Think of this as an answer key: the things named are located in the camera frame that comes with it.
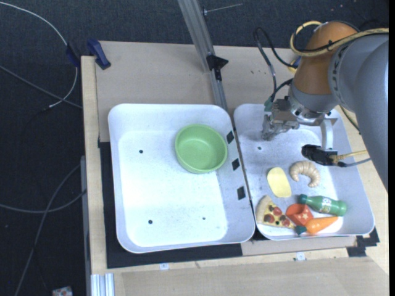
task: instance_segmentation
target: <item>toy food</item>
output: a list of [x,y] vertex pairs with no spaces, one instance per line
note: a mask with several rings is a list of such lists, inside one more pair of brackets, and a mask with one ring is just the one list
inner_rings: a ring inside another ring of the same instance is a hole
[[297,234],[302,234],[304,232],[308,232],[309,234],[316,234],[317,232],[325,229],[332,225],[339,217],[330,216],[330,217],[319,217],[313,218],[309,220],[304,226],[296,226],[295,231]]
[[265,195],[258,203],[256,210],[257,223],[274,227],[294,229],[295,226],[283,214],[280,207],[273,203],[270,196]]
[[290,205],[285,215],[298,226],[304,226],[314,216],[311,214],[309,207],[306,204],[292,204]]
[[283,169],[275,167],[270,169],[267,174],[267,181],[273,192],[277,197],[291,196],[291,186]]
[[320,172],[311,161],[298,161],[294,163],[289,169],[289,174],[296,182],[299,181],[299,174],[310,177],[311,182],[309,183],[309,187],[315,187],[320,184]]
[[307,196],[301,194],[297,200],[299,204],[307,204],[320,213],[327,213],[336,216],[344,216],[347,211],[347,204],[342,200],[333,200],[325,196]]

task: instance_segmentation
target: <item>aluminum rod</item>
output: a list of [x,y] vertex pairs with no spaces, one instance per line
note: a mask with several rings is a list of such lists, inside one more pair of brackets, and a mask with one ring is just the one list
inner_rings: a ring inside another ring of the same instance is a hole
[[[215,52],[200,3],[198,0],[177,1],[180,5],[186,26],[188,27],[197,54],[200,57],[203,71],[210,72],[210,68],[207,63],[207,56],[215,55]],[[210,74],[215,104],[221,106],[227,111],[228,107],[225,99],[225,93],[223,92],[222,82],[215,78],[214,70],[212,70]]]

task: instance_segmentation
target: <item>croissant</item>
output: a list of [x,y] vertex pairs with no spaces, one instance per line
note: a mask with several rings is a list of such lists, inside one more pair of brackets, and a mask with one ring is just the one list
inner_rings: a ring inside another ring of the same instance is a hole
[[320,172],[315,167],[314,163],[310,161],[299,161],[295,162],[289,169],[289,174],[294,181],[298,182],[298,175],[306,175],[311,178],[309,187],[315,187],[320,184],[321,176]]

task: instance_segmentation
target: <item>carrot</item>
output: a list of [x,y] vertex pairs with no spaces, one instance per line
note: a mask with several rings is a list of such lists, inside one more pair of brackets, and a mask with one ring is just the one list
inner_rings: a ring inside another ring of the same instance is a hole
[[309,220],[304,226],[296,226],[295,231],[297,234],[302,234],[306,231],[309,234],[316,234],[317,232],[332,225],[336,220],[338,220],[338,218],[338,216],[313,218]]

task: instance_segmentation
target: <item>black connector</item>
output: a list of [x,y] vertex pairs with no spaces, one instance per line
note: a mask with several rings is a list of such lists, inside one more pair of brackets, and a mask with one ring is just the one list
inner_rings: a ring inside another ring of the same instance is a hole
[[320,165],[338,165],[330,158],[331,155],[337,155],[335,150],[322,150],[320,146],[304,145],[302,147],[303,157],[319,163]]

